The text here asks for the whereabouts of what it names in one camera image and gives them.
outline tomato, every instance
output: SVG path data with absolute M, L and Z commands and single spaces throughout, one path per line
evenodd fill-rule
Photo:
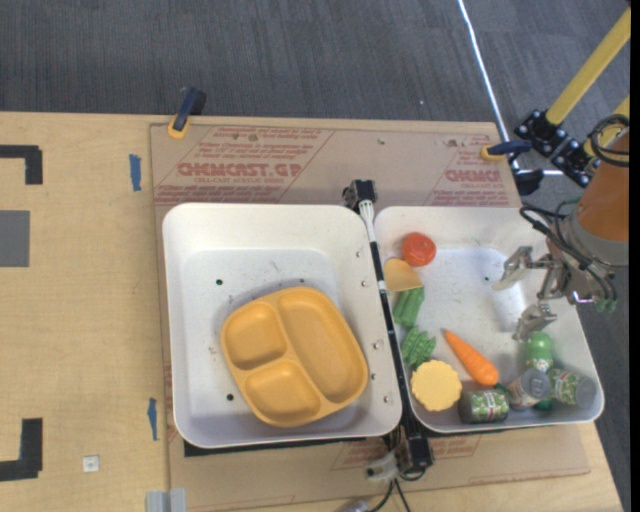
M 436 244 L 422 233 L 409 233 L 402 242 L 402 259 L 412 267 L 424 267 L 436 257 Z

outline wooden table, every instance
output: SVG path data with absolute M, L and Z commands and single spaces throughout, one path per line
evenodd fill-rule
M 0 159 L 0 210 L 30 212 L 31 244 L 28 267 L 0 267 L 0 462 L 19 458 L 22 419 L 44 422 L 42 471 L 0 482 L 2 510 L 144 510 L 147 491 L 169 489 L 164 421 L 154 441 L 147 416 L 151 397 L 158 418 L 165 412 L 148 128 L 168 121 L 0 114 L 1 144 L 37 145 L 44 157 L 43 185 L 25 184 L 23 160 Z M 141 157 L 135 193 L 129 155 Z M 588 474 L 412 492 L 407 500 L 412 510 L 621 510 L 595 426 L 579 431 Z M 100 470 L 84 471 L 92 455 Z M 397 496 L 386 510 L 403 510 Z

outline carrot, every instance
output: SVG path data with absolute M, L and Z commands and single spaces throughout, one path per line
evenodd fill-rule
M 482 386 L 495 386 L 498 383 L 498 369 L 491 361 L 451 331 L 444 330 L 443 334 L 473 380 Z

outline orange plate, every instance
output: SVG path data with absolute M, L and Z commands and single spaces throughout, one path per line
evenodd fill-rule
M 349 405 L 367 384 L 367 363 L 325 294 L 288 288 L 237 309 L 222 350 L 254 414 L 276 427 L 311 423 Z

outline gray carpet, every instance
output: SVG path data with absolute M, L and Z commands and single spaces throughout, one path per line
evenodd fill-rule
M 510 131 L 547 108 L 617 21 L 623 0 L 467 1 Z M 495 121 L 457 1 L 0 0 L 0 110 L 173 113 L 181 88 L 207 115 Z M 582 140 L 630 90 L 627 45 L 567 117 Z M 550 168 L 535 154 L 525 168 Z M 548 177 L 528 198 L 580 190 Z M 596 422 L 631 508 L 628 270 L 611 315 L 580 308 L 603 381 Z

